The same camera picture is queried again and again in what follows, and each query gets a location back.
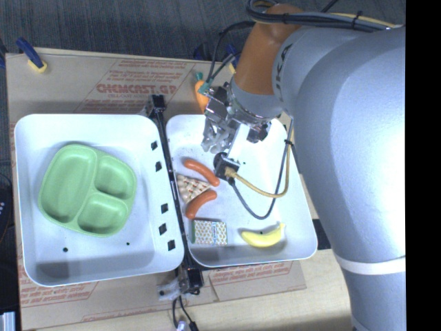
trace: green divided plate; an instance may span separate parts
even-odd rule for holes
[[[39,208],[51,222],[98,237],[125,225],[136,193],[136,176],[126,163],[84,145],[61,148],[45,173]]]

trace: toy hot dog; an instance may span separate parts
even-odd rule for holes
[[[219,184],[221,183],[221,180],[216,177],[209,168],[207,168],[202,163],[199,163],[198,161],[195,161],[193,159],[186,159],[184,162],[184,167],[194,170],[200,175],[203,175],[212,186],[219,186]]]
[[[190,203],[187,205],[187,209],[185,211],[185,216],[188,219],[194,219],[196,216],[196,213],[199,211],[199,208],[204,203],[207,203],[208,201],[214,200],[218,195],[216,194],[216,191],[208,190],[200,194],[199,196],[195,197],[190,201]]]

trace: white container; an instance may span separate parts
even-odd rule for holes
[[[204,179],[183,167],[185,158],[212,168],[214,155],[201,148],[204,121],[203,115],[179,115],[168,121],[166,131],[175,174]],[[244,145],[239,174],[266,191],[274,191],[285,138],[282,124],[273,121],[262,143]],[[115,235],[103,238],[81,234],[48,221],[39,210],[39,190],[49,163],[59,149],[70,143],[108,152],[135,171],[138,186],[132,212]],[[158,129],[152,121],[140,115],[28,115],[15,127],[15,152],[23,261],[35,283],[56,286],[131,277],[170,271],[181,264],[181,231]],[[226,182],[213,188],[218,198],[206,203],[196,218],[224,221],[228,245],[194,245],[188,239],[189,251],[199,264],[219,268],[306,259],[314,254],[316,233],[292,153],[290,156],[288,193],[276,200],[268,219],[254,219]],[[157,163],[162,168],[158,171]],[[266,213],[271,199],[239,182],[236,185],[256,213]],[[183,201],[181,211],[185,213]],[[189,236],[190,222],[183,217]],[[286,224],[283,239],[271,248],[253,248],[240,237],[243,228],[266,231],[279,222]],[[164,224],[167,230],[161,234],[159,227]]]
[[[195,159],[208,168],[213,168],[214,155],[201,150],[204,123],[203,115],[178,115],[168,121],[166,131],[176,174],[204,180],[197,172],[183,166],[186,158]],[[241,165],[238,173],[258,188],[274,192],[286,137],[287,132],[282,123],[277,120],[272,121],[271,129],[264,141],[244,143],[239,157]],[[253,218],[246,211],[226,181],[220,181],[220,185],[213,188],[218,194],[217,199],[203,205],[196,218],[225,222],[228,244],[225,247],[194,245],[188,239],[189,251],[199,264],[209,268],[219,268],[299,260],[306,259],[316,252],[317,237],[305,192],[291,151],[289,155],[291,159],[288,192],[284,197],[276,200],[270,216],[264,220]],[[279,192],[283,191],[284,184],[285,171]],[[236,186],[256,214],[263,216],[268,211],[272,199],[255,193],[239,181],[236,181]],[[185,212],[185,204],[182,200],[181,211]],[[183,217],[186,234],[189,237],[191,221],[185,215]],[[266,232],[275,228],[280,222],[286,224],[283,239],[270,248],[252,247],[240,236],[241,230]]]
[[[108,152],[135,171],[134,204],[117,234],[91,237],[54,224],[40,212],[43,176],[55,153],[69,143]],[[15,127],[15,152],[23,261],[35,283],[114,279],[170,271],[181,264],[181,231],[161,141],[151,120],[139,115],[28,115]],[[157,162],[162,167],[158,172]],[[160,234],[163,224],[167,231]]]

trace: yellow cable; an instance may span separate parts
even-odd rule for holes
[[[290,141],[292,142],[294,140],[294,129],[291,131],[291,136],[290,136]],[[288,151],[287,151],[287,167],[286,167],[286,173],[285,173],[285,189],[280,193],[280,194],[272,194],[270,192],[266,192],[263,191],[259,188],[257,188],[256,186],[254,186],[253,184],[251,184],[248,180],[242,178],[239,174],[237,174],[237,171],[235,171],[233,168],[227,167],[225,169],[225,176],[226,177],[231,177],[231,178],[235,178],[237,180],[239,180],[241,183],[245,184],[248,188],[254,190],[255,192],[266,196],[266,197],[271,197],[273,199],[278,199],[280,197],[283,197],[287,191],[288,191],[288,186],[289,186],[289,150],[291,150],[291,144],[288,143]]]
[[[339,13],[339,12],[332,12],[331,14],[336,14],[338,16],[343,16],[343,17],[350,17],[350,18],[356,18],[357,15],[355,14],[345,14],[345,13]],[[366,17],[366,16],[358,16],[357,19],[366,21],[366,22],[372,22],[372,23],[376,23],[378,25],[382,25],[382,26],[386,26],[386,27],[390,27],[390,28],[394,28],[396,27],[396,25],[389,23],[389,22],[384,22],[381,21],[379,19],[373,19],[371,17]]]

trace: yellow banana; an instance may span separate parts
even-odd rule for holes
[[[277,244],[282,239],[282,230],[285,226],[284,223],[280,223],[276,229],[265,234],[243,230],[240,235],[243,240],[252,246],[267,248]]]

